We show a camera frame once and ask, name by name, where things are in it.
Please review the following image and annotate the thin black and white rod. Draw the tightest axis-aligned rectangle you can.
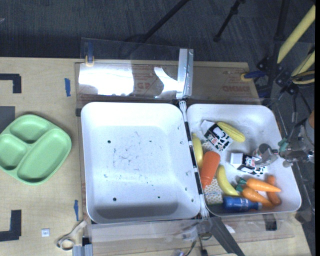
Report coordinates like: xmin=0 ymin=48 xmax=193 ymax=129
xmin=178 ymin=99 xmax=210 ymax=219

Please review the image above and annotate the orange patterned white packet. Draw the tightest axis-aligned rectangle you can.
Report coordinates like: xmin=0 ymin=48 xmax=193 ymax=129
xmin=201 ymin=141 xmax=214 ymax=154
xmin=203 ymin=177 xmax=224 ymax=206

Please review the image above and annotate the orange carrot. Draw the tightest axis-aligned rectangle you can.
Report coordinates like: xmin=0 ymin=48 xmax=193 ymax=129
xmin=235 ymin=186 xmax=274 ymax=208
xmin=236 ymin=177 xmax=282 ymax=194

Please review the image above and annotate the black and white carton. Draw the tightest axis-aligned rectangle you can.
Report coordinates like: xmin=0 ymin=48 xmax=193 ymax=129
xmin=200 ymin=119 xmax=234 ymax=153
xmin=229 ymin=152 xmax=268 ymax=176

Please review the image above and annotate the blue bottle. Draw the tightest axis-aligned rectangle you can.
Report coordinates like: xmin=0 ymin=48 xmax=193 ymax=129
xmin=222 ymin=195 xmax=263 ymax=214

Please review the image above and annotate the yellow corn cob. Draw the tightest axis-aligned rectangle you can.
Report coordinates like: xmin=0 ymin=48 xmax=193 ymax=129
xmin=216 ymin=121 xmax=247 ymax=144

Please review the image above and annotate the green divided plate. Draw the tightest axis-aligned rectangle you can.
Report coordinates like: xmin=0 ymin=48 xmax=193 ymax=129
xmin=0 ymin=113 xmax=73 ymax=186

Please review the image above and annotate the orange bottle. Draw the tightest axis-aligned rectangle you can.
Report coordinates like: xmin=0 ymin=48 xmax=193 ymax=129
xmin=199 ymin=150 xmax=222 ymax=190

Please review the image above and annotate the orange sausage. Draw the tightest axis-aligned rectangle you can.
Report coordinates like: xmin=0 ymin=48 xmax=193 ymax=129
xmin=265 ymin=174 xmax=282 ymax=207

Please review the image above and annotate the yellow banana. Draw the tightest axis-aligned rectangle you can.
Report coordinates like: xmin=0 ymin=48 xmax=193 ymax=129
xmin=191 ymin=132 xmax=204 ymax=169
xmin=215 ymin=164 xmax=240 ymax=197

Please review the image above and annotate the white plastic tray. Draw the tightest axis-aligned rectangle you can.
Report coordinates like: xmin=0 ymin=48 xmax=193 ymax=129
xmin=185 ymin=103 xmax=303 ymax=218
xmin=80 ymin=101 xmax=202 ymax=224

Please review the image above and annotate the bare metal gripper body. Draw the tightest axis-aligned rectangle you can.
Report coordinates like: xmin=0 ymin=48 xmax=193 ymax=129
xmin=279 ymin=146 xmax=316 ymax=164

